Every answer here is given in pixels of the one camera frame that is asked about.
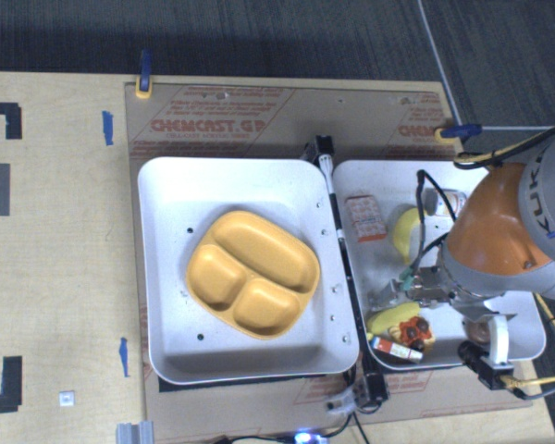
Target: cable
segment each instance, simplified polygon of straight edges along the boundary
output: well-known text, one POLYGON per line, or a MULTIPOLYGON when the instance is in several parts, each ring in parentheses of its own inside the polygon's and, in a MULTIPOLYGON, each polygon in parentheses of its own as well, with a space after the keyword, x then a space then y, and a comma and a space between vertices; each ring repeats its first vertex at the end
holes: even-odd
POLYGON ((450 217, 452 218, 452 222, 456 222, 456 213, 454 212, 454 209, 450 204, 450 201, 448 199, 448 196, 446 195, 446 192, 444 192, 442 188, 439 187, 438 183, 434 180, 434 178, 430 176, 430 174, 427 171, 425 171, 424 169, 420 169, 419 171, 417 171, 417 188, 415 189, 415 202, 417 203, 417 212, 419 214, 420 230, 419 230, 419 247, 417 250, 417 255, 415 256, 415 259, 413 260, 410 266, 412 275, 415 275, 415 272, 419 268, 419 265, 422 259, 424 258, 424 256, 426 255, 426 253, 428 253, 432 248, 440 245, 440 243, 444 241, 447 235, 447 234, 444 234, 441 237, 438 237, 432 243, 427 245, 427 247, 424 248, 424 243, 426 240, 426 216, 424 214, 424 203, 422 201, 422 192, 424 190, 424 184, 426 182, 426 179, 431 183, 432 186, 434 186, 434 189, 438 192, 439 196, 442 198, 442 201, 446 205, 446 208, 448 209, 450 217))
POLYGON ((382 404, 379 403, 379 404, 374 405, 369 411, 367 411, 365 409, 366 408, 365 406, 362 407, 362 408, 357 408, 356 411, 359 414, 374 414, 380 409, 381 406, 382 406, 382 404))
POLYGON ((330 439, 330 438, 333 438, 333 437, 337 436, 338 434, 341 434, 345 430, 345 428, 348 426, 350 421, 352 420, 352 414, 348 415, 348 419, 345 420, 345 423, 343 423, 342 427, 340 427, 339 429, 336 429, 335 431, 333 431, 329 434, 323 435, 323 438, 330 439))
POLYGON ((510 375, 502 375, 499 379, 504 383, 506 389, 518 389, 520 387, 528 387, 532 385, 547 385, 549 383, 555 383, 555 376, 519 380, 518 378, 514 378, 510 375))
POLYGON ((434 53, 434 58, 436 59, 436 63, 438 64, 438 69, 440 71, 440 76, 442 78, 442 84, 444 85, 444 89, 446 89, 446 94, 448 95, 448 99, 450 102, 450 110, 452 111, 452 115, 454 119, 458 122, 459 125, 462 125, 463 122, 461 121, 461 116, 459 114, 459 110, 456 107, 456 103, 454 102, 454 96, 452 95, 452 91, 450 90, 450 84, 448 79, 446 78, 446 72, 444 72, 444 67, 442 66, 442 61, 438 54, 438 49, 436 48, 436 42, 434 41, 434 36, 432 35, 432 31, 429 28, 429 23, 427 22, 426 11, 424 10, 424 4, 422 0, 417 0, 417 6, 419 7, 419 12, 422 16, 422 21, 424 22, 425 32, 427 33, 427 39, 429 40, 430 46, 432 48, 432 52, 434 53))
POLYGON ((538 400, 539 398, 547 398, 547 396, 555 394, 555 387, 548 389, 547 391, 543 391, 542 393, 538 393, 537 395, 527 395, 519 388, 515 388, 513 393, 515 397, 520 398, 521 400, 538 400))
POLYGON ((533 146, 536 146, 544 140, 552 137, 553 135, 555 135, 555 126, 551 129, 527 138, 522 142, 515 143, 499 150, 493 150, 490 153, 472 154, 463 152, 458 154, 454 158, 454 165, 459 169, 477 169, 479 167, 497 165, 505 158, 522 153, 529 148, 532 148, 533 146))
POLYGON ((232 443, 232 442, 236 442, 238 440, 244 440, 244 439, 269 440, 272 442, 284 442, 284 443, 293 442, 293 438, 290 438, 290 440, 285 440, 285 438, 265 438, 263 436, 239 436, 238 438, 231 439, 229 442, 232 443))
POLYGON ((538 301, 538 304, 540 305, 541 309, 543 310, 543 313, 545 313, 545 316, 547 317, 547 320, 550 322, 550 324, 553 326, 553 329, 555 330, 555 315, 553 315, 553 313, 551 312, 551 310, 547 306, 547 303, 545 302, 545 300, 543 299, 543 297, 540 294, 535 293, 535 299, 538 301))
POLYGON ((448 232, 440 235, 437 239, 433 240, 429 245, 424 248, 423 256, 426 256, 434 247, 439 247, 442 242, 448 237, 448 232))
POLYGON ((358 426, 358 431, 360 431, 360 434, 362 435, 362 438, 364 439, 364 442, 366 444, 370 444, 370 441, 368 440, 368 436, 365 434, 362 425, 360 424, 360 420, 358 419, 358 415, 356 413, 352 413, 351 414, 353 416, 353 419, 355 420, 355 424, 358 426))
POLYGON ((355 376, 356 376, 356 369, 357 364, 353 364, 353 367, 343 372, 343 379, 345 380, 345 384, 350 387, 355 383, 355 376))

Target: wooden table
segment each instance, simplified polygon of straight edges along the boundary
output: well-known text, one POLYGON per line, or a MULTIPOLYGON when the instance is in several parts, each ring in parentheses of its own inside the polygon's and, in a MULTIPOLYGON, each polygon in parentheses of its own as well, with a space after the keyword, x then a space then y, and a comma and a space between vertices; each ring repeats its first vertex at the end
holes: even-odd
MULTIPOLYGON (((0 163, 10 164, 10 213, 0 216, 0 376, 3 357, 23 361, 23 402, 16 413, 0 413, 0 443, 112 443, 118 423, 145 419, 140 348, 129 347, 129 377, 118 353, 120 338, 141 340, 123 91, 132 81, 0 73, 0 102, 18 103, 23 114, 22 140, 6 140, 0 117, 0 163), (103 111, 114 117, 112 145, 103 111), (59 393, 67 390, 76 404, 61 407, 59 393)), ((387 443, 555 442, 544 401, 366 431, 387 443)), ((332 442, 361 439, 351 428, 332 442)))

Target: blue light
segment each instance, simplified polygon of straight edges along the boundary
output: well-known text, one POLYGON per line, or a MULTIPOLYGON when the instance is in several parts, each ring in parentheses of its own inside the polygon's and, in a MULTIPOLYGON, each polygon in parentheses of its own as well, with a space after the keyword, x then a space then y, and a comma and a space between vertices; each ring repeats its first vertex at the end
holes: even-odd
POLYGON ((306 444, 313 441, 313 435, 308 433, 298 433, 294 436, 294 442, 296 444, 306 444))

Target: blue clamp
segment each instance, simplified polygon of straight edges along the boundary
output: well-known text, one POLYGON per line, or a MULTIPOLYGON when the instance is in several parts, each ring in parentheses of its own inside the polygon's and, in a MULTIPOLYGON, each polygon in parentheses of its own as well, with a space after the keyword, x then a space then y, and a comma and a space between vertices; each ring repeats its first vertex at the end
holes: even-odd
POLYGON ((152 95, 152 51, 142 49, 140 57, 140 76, 136 79, 136 95, 141 99, 149 99, 152 95))
POLYGON ((481 127, 481 125, 469 123, 467 125, 456 125, 454 127, 450 127, 449 129, 442 129, 440 131, 440 136, 442 138, 463 139, 466 137, 474 137, 476 135, 479 135, 482 131, 483 127, 481 127))

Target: white tray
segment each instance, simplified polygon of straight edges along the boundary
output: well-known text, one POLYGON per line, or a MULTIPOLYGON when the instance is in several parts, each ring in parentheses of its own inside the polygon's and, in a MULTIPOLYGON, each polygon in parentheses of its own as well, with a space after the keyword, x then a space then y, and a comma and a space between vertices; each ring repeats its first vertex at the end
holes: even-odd
POLYGON ((149 352, 179 385, 343 372, 359 345, 323 175, 299 160, 156 158, 138 177, 149 352), (283 336, 249 337, 188 293, 193 249, 223 214, 247 210, 287 230, 316 254, 321 279, 283 336))
MULTIPOLYGON (((334 187, 338 195, 341 222, 346 235, 351 271, 364 320, 371 315, 370 294, 381 291, 393 278, 398 279, 405 268, 401 254, 391 241, 392 229, 400 210, 415 206, 416 173, 425 169, 445 190, 457 190, 470 194, 486 175, 485 169, 463 171, 452 163, 436 161, 346 161, 334 172, 334 187), (346 212, 345 200, 357 195, 373 195, 388 227, 388 236, 383 240, 358 242, 355 239, 352 221, 346 212)), ((426 216, 425 244, 450 229, 449 217, 426 216)), ((413 256, 417 250, 417 238, 413 242, 413 256)), ((436 262, 437 249, 433 249, 422 262, 422 266, 436 262)), ((510 335, 510 360, 536 358, 545 349, 545 329, 538 314, 533 295, 529 292, 508 292, 502 297, 486 301, 493 311, 515 314, 508 322, 510 335)), ((425 354, 420 364, 399 364, 380 360, 384 366, 394 370, 419 370, 462 364, 458 346, 466 340, 463 317, 446 303, 436 309, 423 308, 421 315, 429 321, 436 344, 425 354)))

